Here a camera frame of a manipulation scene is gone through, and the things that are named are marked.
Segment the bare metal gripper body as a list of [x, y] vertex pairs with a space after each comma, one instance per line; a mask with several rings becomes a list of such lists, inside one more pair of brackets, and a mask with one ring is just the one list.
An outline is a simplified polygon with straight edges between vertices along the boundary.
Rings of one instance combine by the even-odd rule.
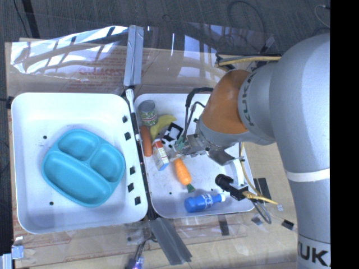
[[213, 150], [215, 150], [215, 146], [197, 133], [187, 135], [186, 137], [181, 136], [177, 141], [177, 152], [183, 156], [195, 157], [207, 154]]

